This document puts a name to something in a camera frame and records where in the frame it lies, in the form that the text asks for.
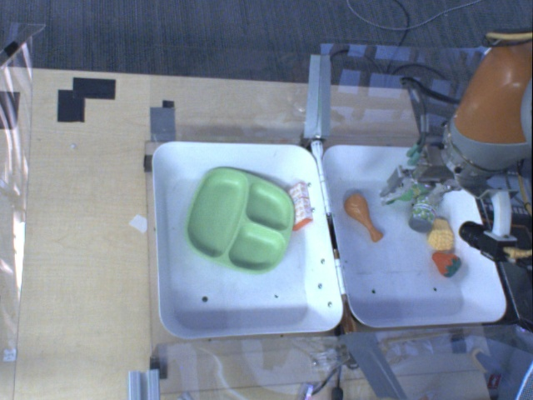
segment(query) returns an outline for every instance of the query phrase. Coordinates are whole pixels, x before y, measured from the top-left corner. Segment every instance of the white tape piece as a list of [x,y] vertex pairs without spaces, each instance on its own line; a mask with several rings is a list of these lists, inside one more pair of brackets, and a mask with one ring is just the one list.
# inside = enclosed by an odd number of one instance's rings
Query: white tape piece
[[145,233],[148,231],[148,220],[141,215],[135,215],[135,217],[130,221],[130,225],[140,233]]
[[5,349],[3,350],[4,362],[15,362],[17,360],[17,349]]

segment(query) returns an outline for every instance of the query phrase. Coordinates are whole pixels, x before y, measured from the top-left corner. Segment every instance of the wooden surface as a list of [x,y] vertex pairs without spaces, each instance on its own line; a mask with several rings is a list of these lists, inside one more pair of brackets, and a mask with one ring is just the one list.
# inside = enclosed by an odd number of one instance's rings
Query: wooden surface
[[[73,77],[116,79],[116,99],[57,122]],[[16,399],[125,398],[128,371],[151,354],[147,234],[129,225],[147,216],[150,106],[175,101],[179,139],[295,143],[306,85],[34,70],[33,89]],[[405,96],[335,90],[332,105],[334,130],[360,143],[416,137]]]

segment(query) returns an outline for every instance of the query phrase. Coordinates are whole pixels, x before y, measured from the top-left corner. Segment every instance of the chicken leg toy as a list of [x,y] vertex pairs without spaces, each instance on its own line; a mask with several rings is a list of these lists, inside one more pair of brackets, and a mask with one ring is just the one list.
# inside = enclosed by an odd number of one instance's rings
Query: chicken leg toy
[[368,203],[361,194],[352,194],[344,202],[344,210],[346,213],[354,218],[370,233],[370,237],[374,243],[379,242],[383,238],[383,233],[379,232],[372,220],[370,219],[370,212],[368,211]]

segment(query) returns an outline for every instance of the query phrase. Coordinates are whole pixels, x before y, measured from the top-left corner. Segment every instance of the green divided plate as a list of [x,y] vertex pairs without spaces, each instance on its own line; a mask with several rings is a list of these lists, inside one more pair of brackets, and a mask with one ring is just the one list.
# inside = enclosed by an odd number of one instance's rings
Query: green divided plate
[[283,258],[294,225],[289,195],[272,182],[229,167],[210,170],[192,199],[187,241],[230,268],[265,273]]

